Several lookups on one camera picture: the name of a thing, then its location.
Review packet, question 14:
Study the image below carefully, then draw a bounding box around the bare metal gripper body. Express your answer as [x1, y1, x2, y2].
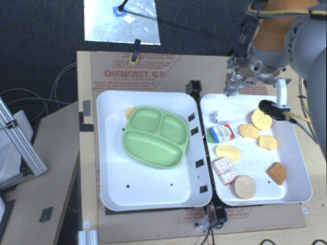
[231, 59, 281, 86]

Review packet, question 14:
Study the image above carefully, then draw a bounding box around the white packet with grey cap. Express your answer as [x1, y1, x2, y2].
[210, 110, 237, 124]

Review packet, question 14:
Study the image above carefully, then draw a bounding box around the yellow round toy biscuit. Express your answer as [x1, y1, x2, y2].
[250, 108, 273, 131]

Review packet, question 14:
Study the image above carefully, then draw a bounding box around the colourful printed packet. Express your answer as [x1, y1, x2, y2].
[206, 124, 236, 144]

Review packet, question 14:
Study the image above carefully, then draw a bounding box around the pale yellow toy slice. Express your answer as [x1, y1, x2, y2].
[215, 144, 242, 163]

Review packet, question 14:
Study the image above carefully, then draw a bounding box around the thin black rod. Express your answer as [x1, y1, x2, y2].
[193, 92, 223, 214]

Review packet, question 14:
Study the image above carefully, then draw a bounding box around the brown cardboard board red print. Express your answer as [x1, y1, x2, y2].
[90, 51, 307, 242]

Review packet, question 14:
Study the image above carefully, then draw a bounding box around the white plastic tray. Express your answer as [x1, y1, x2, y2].
[96, 90, 214, 212]
[199, 93, 314, 207]

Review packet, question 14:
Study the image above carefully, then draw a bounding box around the red and white carton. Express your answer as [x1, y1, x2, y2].
[212, 156, 239, 186]

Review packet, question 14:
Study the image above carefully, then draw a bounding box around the orange toy waffle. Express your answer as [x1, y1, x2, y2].
[266, 161, 287, 186]

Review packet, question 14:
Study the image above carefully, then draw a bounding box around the green divided plate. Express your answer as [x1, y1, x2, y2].
[121, 105, 190, 170]

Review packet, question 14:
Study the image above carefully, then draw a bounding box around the tan round toy biscuit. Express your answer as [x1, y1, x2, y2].
[232, 175, 256, 200]

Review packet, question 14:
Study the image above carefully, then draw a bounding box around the black block with wires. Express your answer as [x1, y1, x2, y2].
[207, 205, 228, 228]
[185, 80, 203, 96]

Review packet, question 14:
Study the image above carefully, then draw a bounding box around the black cylinder on white bracket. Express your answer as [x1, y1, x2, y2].
[258, 78, 292, 121]

